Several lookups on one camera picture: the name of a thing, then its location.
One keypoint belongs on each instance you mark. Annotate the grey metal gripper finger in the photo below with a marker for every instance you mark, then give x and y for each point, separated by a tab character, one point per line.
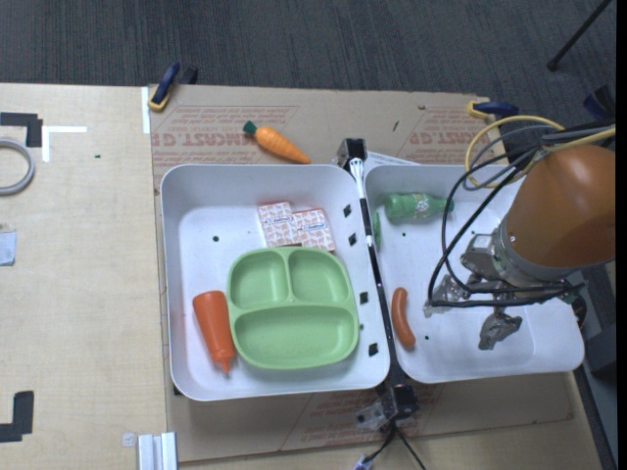
497	331
448	294

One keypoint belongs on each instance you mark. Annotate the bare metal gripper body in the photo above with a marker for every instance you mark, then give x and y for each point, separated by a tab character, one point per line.
482	262

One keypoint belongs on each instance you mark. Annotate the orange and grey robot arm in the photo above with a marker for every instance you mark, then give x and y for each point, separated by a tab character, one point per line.
563	213

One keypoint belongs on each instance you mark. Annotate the white plastic tray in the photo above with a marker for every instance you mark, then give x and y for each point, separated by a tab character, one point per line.
455	360
206	243

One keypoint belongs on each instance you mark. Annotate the orange-red sausage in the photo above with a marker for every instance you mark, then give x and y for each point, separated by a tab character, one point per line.
402	318

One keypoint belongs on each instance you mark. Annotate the thin black and white rod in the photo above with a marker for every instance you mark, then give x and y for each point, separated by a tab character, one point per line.
374	257

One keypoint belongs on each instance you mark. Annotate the green plastic bottle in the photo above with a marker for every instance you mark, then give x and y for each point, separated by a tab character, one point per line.
416	207

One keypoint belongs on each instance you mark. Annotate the white paper sheet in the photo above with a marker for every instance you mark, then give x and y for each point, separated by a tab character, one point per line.
387	158

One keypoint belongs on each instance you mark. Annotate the orange and white packet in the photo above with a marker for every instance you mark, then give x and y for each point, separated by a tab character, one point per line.
276	223
318	230

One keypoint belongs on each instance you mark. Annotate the green divided plate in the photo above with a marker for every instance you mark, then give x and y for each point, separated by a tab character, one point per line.
294	331

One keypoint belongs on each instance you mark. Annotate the brown cardboard board red print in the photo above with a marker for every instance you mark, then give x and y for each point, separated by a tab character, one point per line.
323	125

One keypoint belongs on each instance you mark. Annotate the orange carrot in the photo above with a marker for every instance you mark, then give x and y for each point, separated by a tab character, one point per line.
276	142

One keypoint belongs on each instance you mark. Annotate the orange squeeze bottle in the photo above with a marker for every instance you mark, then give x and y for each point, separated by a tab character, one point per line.
213	321

